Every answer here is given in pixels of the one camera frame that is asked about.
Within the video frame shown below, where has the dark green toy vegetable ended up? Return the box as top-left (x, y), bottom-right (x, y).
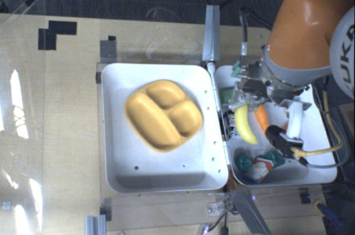
top-left (262, 150), bottom-right (286, 168)

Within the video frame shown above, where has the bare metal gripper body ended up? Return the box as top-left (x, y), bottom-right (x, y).
top-left (235, 61), bottom-right (294, 106)

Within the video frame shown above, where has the yellow divided plate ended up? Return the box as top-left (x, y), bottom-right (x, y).
top-left (124, 79), bottom-right (204, 153)

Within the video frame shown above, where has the green broccoli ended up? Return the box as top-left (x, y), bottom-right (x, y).
top-left (235, 152), bottom-right (254, 173)

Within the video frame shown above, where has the yellow banana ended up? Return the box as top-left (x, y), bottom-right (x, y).
top-left (234, 103), bottom-right (259, 146)

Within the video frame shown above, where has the pale wood board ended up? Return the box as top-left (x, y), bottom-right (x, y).
top-left (99, 19), bottom-right (335, 232)

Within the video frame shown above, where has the white plastic tray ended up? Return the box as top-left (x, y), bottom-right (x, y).
top-left (100, 62), bottom-right (230, 194)
top-left (214, 65), bottom-right (338, 188)

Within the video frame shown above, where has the black cylinder on white bracket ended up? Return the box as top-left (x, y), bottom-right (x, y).
top-left (265, 99), bottom-right (312, 160)

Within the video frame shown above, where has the white printed can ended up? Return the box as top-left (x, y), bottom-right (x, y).
top-left (222, 110), bottom-right (241, 138)

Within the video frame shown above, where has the orange carrot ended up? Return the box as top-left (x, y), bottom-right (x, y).
top-left (254, 104), bottom-right (271, 134)

